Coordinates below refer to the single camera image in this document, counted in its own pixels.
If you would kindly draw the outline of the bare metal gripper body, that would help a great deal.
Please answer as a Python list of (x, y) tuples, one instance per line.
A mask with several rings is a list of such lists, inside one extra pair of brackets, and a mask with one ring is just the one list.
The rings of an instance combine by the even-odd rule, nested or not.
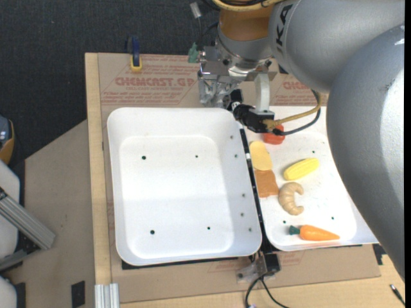
[(268, 79), (274, 79), (274, 72), (269, 70), (270, 60), (254, 60), (233, 54), (224, 46), (205, 46), (199, 52), (200, 69), (198, 79), (215, 81), (216, 83), (241, 83), (254, 81), (259, 74), (265, 74)]

